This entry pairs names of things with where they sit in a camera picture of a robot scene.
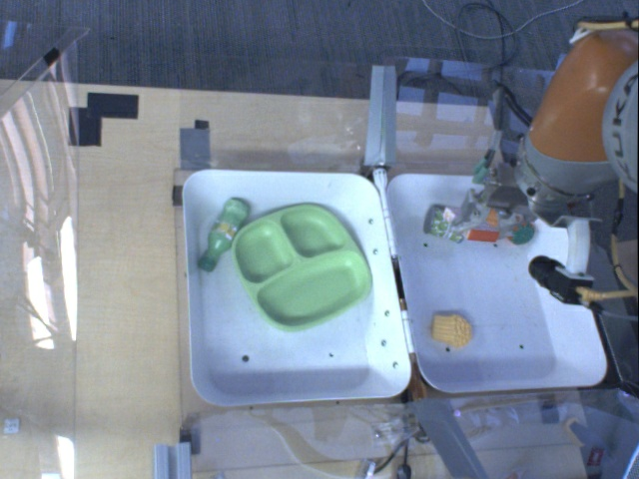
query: white cable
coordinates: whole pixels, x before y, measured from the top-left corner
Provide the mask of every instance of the white cable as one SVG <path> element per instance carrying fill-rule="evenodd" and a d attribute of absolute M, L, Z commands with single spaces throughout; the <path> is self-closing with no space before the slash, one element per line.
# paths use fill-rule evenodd
<path fill-rule="evenodd" d="M 573 3 L 568 4 L 568 5 L 564 5 L 563 7 L 558 7 L 557 9 L 551 9 L 549 11 L 545 11 L 545 12 L 542 12 L 540 14 L 537 14 L 536 16 L 533 16 L 528 21 L 526 21 L 523 25 L 520 25 L 519 27 L 517 27 L 516 29 L 512 30 L 511 32 L 508 32 L 508 33 L 505 33 L 505 34 L 500 34 L 500 35 L 497 35 L 497 36 L 482 36 L 482 35 L 479 35 L 479 34 L 474 34 L 472 32 L 468 32 L 467 30 L 464 30 L 464 29 L 461 29 L 461 28 L 457 27 L 455 24 L 453 24 L 450 21 L 446 20 L 441 15 L 437 14 L 428 5 L 428 2 L 426 2 L 426 0 L 421 0 L 421 2 L 423 3 L 424 7 L 426 9 L 428 9 L 430 14 L 432 14 L 435 18 L 437 18 L 439 21 L 441 21 L 442 23 L 444 23 L 448 27 L 451 27 L 451 28 L 455 29 L 457 32 L 459 32 L 460 34 L 466 35 L 468 37 L 473 37 L 475 39 L 485 39 L 485 40 L 489 40 L 489 41 L 494 41 L 494 40 L 497 40 L 497 39 L 505 39 L 506 37 L 514 36 L 515 34 L 518 34 L 523 29 L 525 29 L 526 27 L 528 27 L 529 25 L 531 25 L 532 23 L 534 23 L 538 19 L 543 18 L 545 16 L 549 16 L 551 14 L 555 14 L 557 12 L 566 11 L 568 9 L 576 7 L 577 5 L 581 4 L 584 1 L 585 0 L 577 0 L 576 2 L 573 2 Z"/>

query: green divided plate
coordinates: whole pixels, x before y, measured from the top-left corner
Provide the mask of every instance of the green divided plate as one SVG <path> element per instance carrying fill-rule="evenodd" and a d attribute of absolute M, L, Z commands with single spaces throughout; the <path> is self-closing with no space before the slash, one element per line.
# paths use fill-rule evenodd
<path fill-rule="evenodd" d="M 331 212 L 299 205 L 262 217 L 233 241 L 242 284 L 266 320 L 302 330 L 362 301 L 372 277 L 366 259 Z"/>

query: bottle label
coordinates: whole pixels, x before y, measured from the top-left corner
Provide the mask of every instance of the bottle label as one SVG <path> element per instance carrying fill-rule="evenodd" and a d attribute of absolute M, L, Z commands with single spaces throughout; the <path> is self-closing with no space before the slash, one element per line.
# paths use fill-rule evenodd
<path fill-rule="evenodd" d="M 235 237 L 236 232 L 238 231 L 238 228 L 231 226 L 230 224 L 226 222 L 220 222 L 217 225 L 217 231 L 219 233 L 223 233 L 228 240 L 232 240 Z"/>

